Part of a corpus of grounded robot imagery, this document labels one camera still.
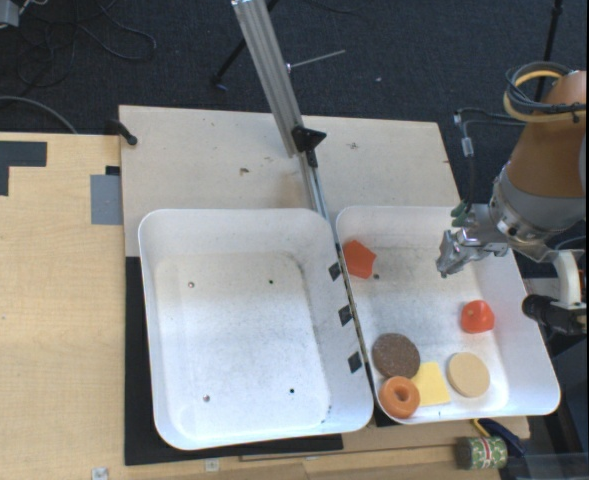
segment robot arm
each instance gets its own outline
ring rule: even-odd
[[[528,100],[519,89],[537,77],[557,79],[541,103]],[[546,242],[586,216],[586,87],[586,71],[555,63],[533,63],[508,72],[505,110],[526,125],[494,181],[490,202],[462,204],[452,213],[453,226],[459,229],[444,232],[436,261],[442,277],[489,254],[503,256],[509,248],[536,262],[553,263],[563,287],[562,300],[529,299],[523,310],[543,321],[540,308],[551,304],[544,313],[556,312],[551,326],[565,334],[587,330],[585,305],[580,289],[575,289],[576,260],[583,251],[557,251]],[[563,318],[565,329],[558,323]]]

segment orange donut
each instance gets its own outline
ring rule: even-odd
[[[421,403],[416,384],[407,377],[390,377],[378,392],[378,399],[390,416],[409,418]]]

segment empty white tray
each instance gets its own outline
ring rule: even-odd
[[[347,208],[337,218],[341,244],[356,239],[377,254],[378,279],[349,276],[367,355],[381,334],[404,334],[417,346],[421,362],[438,363],[451,396],[449,403],[392,419],[413,424],[549,414],[560,401],[559,386],[538,324],[521,310],[527,293],[512,251],[469,263],[442,279],[436,259],[451,225],[450,211],[365,206]],[[493,309],[492,331],[461,329],[463,305],[474,299],[484,299]],[[480,397],[466,398],[447,383],[448,360],[463,351],[478,355],[489,369],[490,387]],[[378,391],[385,378],[374,366],[371,370]]]
[[[154,421],[167,443],[193,450],[367,424],[373,397],[320,215],[156,210],[139,245]]]

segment green can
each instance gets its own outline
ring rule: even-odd
[[[456,462],[462,469],[501,469],[507,465],[507,445],[500,437],[460,438]]]

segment red tomato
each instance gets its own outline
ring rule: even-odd
[[[494,329],[494,312],[484,300],[473,300],[463,306],[461,327],[470,333],[485,332]]]

